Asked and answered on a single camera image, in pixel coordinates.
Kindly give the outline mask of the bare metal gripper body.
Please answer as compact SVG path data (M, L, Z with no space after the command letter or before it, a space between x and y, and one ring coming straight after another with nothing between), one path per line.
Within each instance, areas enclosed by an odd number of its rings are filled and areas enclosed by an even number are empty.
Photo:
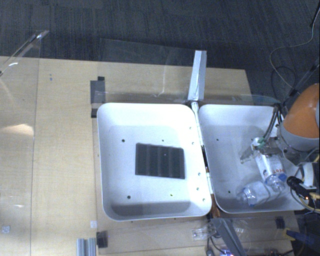
M283 156L283 150L280 147L280 140L278 136L268 138L256 137L250 144L253 154L260 153L267 156Z

